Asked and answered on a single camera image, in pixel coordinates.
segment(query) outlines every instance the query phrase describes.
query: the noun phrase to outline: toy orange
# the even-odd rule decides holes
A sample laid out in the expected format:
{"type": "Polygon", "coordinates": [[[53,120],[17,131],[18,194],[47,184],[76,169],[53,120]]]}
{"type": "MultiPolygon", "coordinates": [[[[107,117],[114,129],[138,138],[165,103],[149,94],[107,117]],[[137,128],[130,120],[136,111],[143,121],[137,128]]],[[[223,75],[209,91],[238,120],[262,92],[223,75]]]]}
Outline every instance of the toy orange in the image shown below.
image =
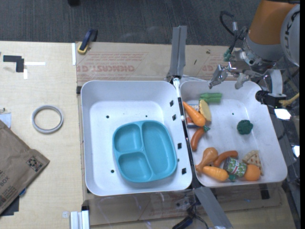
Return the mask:
{"type": "Polygon", "coordinates": [[[261,170],[255,165],[247,165],[247,170],[244,174],[244,178],[247,181],[257,181],[261,175],[261,170]]]}

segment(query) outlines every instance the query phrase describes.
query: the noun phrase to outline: white ring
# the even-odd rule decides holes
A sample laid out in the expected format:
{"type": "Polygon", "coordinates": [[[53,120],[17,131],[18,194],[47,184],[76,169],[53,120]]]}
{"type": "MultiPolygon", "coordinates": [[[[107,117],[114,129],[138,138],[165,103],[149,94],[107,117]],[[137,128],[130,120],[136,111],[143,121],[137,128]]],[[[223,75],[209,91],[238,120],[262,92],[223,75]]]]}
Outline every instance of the white ring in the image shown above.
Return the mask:
{"type": "Polygon", "coordinates": [[[56,132],[59,128],[61,128],[62,123],[63,123],[63,114],[62,114],[62,111],[59,108],[57,108],[57,107],[55,107],[53,105],[43,105],[43,106],[35,109],[35,111],[32,114],[32,124],[33,124],[34,128],[37,131],[39,131],[40,133],[43,133],[43,134],[50,134],[50,133],[56,132]],[[44,109],[51,109],[51,110],[56,111],[59,114],[61,120],[60,120],[59,124],[56,127],[52,128],[52,129],[42,129],[39,126],[37,126],[37,124],[35,122],[35,117],[36,117],[38,112],[40,112],[41,110],[44,110],[44,109]]]}

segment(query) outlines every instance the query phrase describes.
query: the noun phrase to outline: blue plate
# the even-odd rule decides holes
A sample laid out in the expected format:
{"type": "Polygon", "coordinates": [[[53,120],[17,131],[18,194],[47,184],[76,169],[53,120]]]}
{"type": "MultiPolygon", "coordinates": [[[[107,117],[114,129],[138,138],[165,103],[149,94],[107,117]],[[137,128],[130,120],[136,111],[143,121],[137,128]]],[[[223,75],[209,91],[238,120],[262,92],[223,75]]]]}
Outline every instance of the blue plate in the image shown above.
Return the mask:
{"type": "Polygon", "coordinates": [[[113,151],[121,175],[131,182],[163,179],[177,167],[171,136],[157,121],[120,126],[113,134],[113,151]]]}

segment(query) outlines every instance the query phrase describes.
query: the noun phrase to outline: flattened cardboard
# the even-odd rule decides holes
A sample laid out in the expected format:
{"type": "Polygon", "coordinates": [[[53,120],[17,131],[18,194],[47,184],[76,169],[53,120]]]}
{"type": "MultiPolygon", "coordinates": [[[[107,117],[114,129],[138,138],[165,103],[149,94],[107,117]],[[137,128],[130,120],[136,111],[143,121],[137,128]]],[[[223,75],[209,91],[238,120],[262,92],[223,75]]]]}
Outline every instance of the flattened cardboard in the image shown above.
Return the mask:
{"type": "Polygon", "coordinates": [[[49,162],[0,120],[0,215],[49,162]]]}

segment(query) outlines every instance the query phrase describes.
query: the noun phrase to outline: light wood surface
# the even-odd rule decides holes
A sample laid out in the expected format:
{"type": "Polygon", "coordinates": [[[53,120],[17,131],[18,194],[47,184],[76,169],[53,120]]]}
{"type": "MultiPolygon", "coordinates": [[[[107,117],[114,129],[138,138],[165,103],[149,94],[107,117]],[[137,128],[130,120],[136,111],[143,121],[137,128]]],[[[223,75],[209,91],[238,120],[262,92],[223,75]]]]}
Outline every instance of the light wood surface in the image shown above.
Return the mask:
{"type": "MultiPolygon", "coordinates": [[[[0,228],[69,228],[65,211],[80,211],[82,204],[81,151],[76,95],[76,70],[71,43],[0,42],[0,105],[11,111],[11,129],[30,148],[44,154],[50,163],[20,198],[19,212],[0,217],[0,228]],[[28,79],[15,71],[16,63],[3,62],[3,55],[22,56],[25,62],[46,62],[28,66],[28,79]],[[49,135],[37,132],[32,112],[46,104],[60,108],[61,129],[49,135]]],[[[43,111],[37,123],[55,127],[56,114],[43,111]]]]}

